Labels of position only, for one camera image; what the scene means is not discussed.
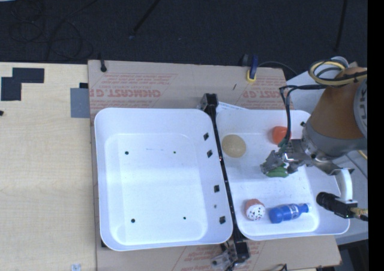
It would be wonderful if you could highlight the pink and white spotted toy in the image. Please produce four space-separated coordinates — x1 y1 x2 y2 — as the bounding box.
244 198 266 222

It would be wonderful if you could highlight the orange toy carrot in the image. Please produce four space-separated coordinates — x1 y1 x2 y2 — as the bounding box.
268 125 292 145

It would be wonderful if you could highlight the white plastic tray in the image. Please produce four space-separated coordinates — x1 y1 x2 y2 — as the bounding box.
94 107 234 252
215 107 351 242

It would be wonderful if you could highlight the blue plastic bottle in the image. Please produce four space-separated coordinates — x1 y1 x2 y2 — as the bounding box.
268 203 313 224

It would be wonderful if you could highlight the black block with wires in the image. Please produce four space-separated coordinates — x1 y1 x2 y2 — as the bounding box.
199 93 218 112
233 241 251 264

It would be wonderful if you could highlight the thin black rod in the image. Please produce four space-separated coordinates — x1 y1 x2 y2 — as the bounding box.
207 104 244 244

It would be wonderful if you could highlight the white paper sheet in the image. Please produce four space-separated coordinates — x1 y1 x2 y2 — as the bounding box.
217 101 250 112

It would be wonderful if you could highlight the green toy vegetable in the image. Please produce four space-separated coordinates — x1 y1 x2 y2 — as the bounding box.
265 166 290 179

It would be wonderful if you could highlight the black cylinder on white bracket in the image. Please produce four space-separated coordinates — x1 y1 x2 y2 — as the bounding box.
316 167 359 219

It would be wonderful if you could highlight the brown cardboard board red print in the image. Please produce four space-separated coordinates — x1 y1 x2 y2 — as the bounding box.
87 59 343 271

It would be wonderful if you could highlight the round tan biscuit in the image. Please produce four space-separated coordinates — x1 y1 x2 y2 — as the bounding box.
221 134 247 159

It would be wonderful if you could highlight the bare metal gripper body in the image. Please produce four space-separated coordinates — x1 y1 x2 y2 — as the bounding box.
281 139 319 168

